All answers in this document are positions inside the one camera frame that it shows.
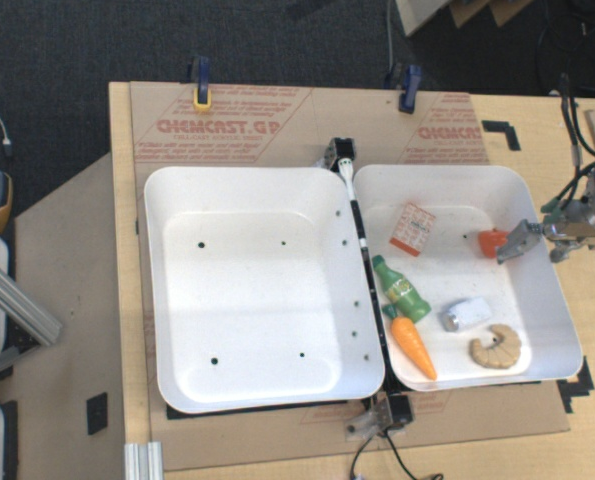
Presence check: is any green plastic bottle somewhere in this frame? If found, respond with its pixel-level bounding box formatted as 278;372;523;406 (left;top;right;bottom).
371;254;433;324

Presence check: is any orange carrot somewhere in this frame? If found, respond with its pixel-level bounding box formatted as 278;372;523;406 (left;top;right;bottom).
381;303;439;382

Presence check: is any orange and white carton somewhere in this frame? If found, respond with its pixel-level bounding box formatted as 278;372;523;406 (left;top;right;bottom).
388;201;437;258

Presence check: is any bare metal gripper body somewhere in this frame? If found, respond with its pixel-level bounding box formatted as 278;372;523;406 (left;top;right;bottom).
542;195;595;244

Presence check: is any beige croissant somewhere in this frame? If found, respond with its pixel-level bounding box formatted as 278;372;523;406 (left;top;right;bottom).
468;323;523;370

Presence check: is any white and silver can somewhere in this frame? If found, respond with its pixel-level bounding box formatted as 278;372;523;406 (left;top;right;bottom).
439;296;493;333

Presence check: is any orange plastic bottle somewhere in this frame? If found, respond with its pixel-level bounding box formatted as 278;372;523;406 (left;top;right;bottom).
477;227;511;259

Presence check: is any white plastic tray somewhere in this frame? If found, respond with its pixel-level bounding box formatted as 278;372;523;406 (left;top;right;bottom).
351;163;585;393
142;165;387;415

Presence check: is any thin black and white rod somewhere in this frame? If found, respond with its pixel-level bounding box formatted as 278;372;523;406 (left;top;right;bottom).
338;157;394;395

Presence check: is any brown cardboard board red print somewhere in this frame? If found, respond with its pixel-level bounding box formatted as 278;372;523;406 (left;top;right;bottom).
129;81;573;472

